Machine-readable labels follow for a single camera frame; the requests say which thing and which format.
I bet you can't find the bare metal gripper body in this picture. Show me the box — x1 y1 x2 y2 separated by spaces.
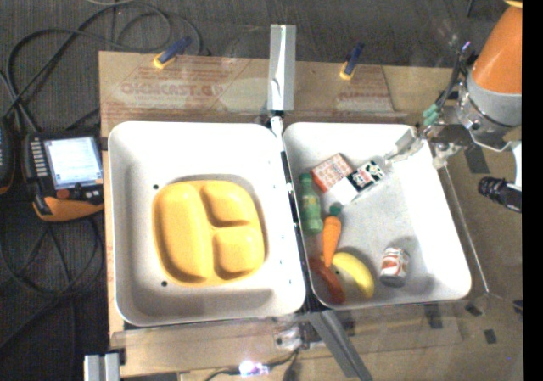
423 90 523 154

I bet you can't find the black and white carton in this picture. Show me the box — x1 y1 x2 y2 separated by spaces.
328 160 389 206

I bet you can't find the white plastic tray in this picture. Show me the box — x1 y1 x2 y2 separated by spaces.
107 120 307 328
282 121 473 311

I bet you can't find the red patterned carton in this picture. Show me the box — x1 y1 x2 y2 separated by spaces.
310 152 355 194

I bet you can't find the green bottle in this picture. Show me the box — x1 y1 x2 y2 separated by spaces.
298 172 325 237

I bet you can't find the orange carrot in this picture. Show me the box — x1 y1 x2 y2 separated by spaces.
321 203 344 269

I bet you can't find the red and white can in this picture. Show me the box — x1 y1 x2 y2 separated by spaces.
378 246 411 289

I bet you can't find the yellow banana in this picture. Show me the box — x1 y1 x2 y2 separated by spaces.
330 251 377 300

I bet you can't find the yellow divided plate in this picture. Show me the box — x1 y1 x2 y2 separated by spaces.
151 178 269 289

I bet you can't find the brown cardboard board red print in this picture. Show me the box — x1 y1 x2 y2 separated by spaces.
98 50 489 378

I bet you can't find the black cylinder on white bracket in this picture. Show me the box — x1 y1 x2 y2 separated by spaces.
478 139 523 214

